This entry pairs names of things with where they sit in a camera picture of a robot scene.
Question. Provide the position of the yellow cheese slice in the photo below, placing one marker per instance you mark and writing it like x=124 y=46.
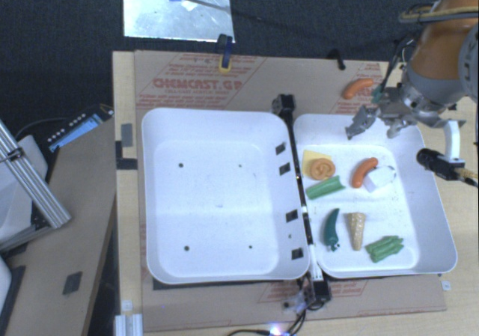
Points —
x=308 y=158

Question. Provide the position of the beige corn cone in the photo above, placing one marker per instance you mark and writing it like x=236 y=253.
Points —
x=356 y=231

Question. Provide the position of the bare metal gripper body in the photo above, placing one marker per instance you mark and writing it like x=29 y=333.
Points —
x=404 y=104

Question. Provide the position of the dark green pepper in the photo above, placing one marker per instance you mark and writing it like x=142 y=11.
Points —
x=331 y=229

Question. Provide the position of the green celery stick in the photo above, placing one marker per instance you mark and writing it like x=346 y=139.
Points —
x=323 y=188

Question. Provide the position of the thin black and white rod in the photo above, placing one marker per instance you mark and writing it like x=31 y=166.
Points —
x=299 y=185

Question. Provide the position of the white plastic tray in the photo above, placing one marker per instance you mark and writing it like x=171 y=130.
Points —
x=411 y=214
x=217 y=196

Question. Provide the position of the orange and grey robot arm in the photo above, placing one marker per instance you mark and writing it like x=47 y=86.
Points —
x=438 y=50

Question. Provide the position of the black cylinder on white bracket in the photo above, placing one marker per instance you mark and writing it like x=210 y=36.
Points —
x=445 y=158

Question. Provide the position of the white carton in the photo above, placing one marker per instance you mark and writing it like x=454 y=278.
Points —
x=378 y=179

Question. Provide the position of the brown cardboard board red print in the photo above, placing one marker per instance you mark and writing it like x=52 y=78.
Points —
x=224 y=76

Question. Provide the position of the green beans bundle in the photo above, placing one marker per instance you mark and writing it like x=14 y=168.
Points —
x=384 y=248

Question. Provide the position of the orange swirl biscuit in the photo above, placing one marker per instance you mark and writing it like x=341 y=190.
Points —
x=322 y=169

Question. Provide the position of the orange toy sausage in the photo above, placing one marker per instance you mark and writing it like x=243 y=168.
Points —
x=363 y=171
x=358 y=88

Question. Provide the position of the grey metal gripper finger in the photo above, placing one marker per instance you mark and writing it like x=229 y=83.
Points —
x=397 y=128
x=359 y=123

